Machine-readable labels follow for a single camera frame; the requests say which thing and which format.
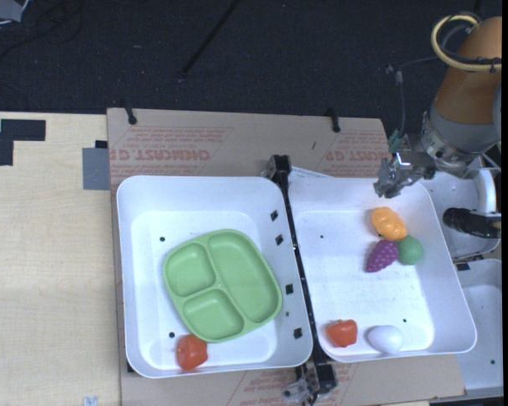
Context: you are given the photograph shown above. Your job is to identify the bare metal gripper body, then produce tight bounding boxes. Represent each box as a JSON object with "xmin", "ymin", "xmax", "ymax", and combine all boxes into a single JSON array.
[{"xmin": 392, "ymin": 114, "xmax": 482, "ymax": 188}]

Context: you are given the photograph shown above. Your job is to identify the orange toy bread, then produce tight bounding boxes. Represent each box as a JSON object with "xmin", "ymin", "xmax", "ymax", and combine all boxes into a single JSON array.
[{"xmin": 370, "ymin": 206, "xmax": 408, "ymax": 242}]

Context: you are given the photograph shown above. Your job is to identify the green toy ball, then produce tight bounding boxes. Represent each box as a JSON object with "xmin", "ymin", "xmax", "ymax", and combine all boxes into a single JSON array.
[{"xmin": 396, "ymin": 234, "xmax": 425, "ymax": 266}]

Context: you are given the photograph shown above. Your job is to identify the purple toy grapes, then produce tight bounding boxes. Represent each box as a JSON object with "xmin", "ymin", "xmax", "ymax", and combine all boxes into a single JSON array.
[{"xmin": 365, "ymin": 239, "xmax": 400, "ymax": 274}]

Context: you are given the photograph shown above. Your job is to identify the thin black rod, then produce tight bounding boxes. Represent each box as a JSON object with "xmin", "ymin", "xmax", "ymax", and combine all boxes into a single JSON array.
[{"xmin": 278, "ymin": 171, "xmax": 328, "ymax": 367}]

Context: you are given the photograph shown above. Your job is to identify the white plastic tray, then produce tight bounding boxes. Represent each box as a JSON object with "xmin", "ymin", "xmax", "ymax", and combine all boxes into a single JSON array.
[
  {"xmin": 115, "ymin": 174, "xmax": 315, "ymax": 380},
  {"xmin": 287, "ymin": 174, "xmax": 478, "ymax": 364}
]

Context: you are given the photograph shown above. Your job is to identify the brown cardboard board red print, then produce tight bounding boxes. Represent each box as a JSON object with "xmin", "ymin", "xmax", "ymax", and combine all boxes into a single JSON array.
[{"xmin": 106, "ymin": 107, "xmax": 467, "ymax": 406}]

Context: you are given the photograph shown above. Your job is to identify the white toy egg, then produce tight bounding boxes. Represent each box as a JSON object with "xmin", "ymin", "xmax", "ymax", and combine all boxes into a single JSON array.
[{"xmin": 367, "ymin": 324, "xmax": 405, "ymax": 355}]

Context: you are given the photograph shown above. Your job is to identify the orange toy bell pepper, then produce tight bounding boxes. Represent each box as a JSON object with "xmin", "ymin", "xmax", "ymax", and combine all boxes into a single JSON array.
[{"xmin": 326, "ymin": 318, "xmax": 359, "ymax": 349}]

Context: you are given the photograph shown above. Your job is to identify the green divided plate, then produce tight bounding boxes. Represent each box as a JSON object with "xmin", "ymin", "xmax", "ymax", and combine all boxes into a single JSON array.
[{"xmin": 161, "ymin": 228, "xmax": 284, "ymax": 344}]

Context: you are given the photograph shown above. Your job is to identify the red toy tomato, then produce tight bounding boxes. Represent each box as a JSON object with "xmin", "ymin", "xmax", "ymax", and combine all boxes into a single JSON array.
[{"xmin": 175, "ymin": 333, "xmax": 209, "ymax": 372}]

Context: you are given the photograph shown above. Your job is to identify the black cylinder on white bracket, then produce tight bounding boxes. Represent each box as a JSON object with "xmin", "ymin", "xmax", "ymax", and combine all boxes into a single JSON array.
[{"xmin": 442, "ymin": 167, "xmax": 503, "ymax": 241}]

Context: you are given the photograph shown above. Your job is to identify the black block with thin wires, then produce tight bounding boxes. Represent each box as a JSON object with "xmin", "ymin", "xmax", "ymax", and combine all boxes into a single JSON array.
[
  {"xmin": 267, "ymin": 154, "xmax": 292, "ymax": 182},
  {"xmin": 312, "ymin": 360, "xmax": 337, "ymax": 396}
]

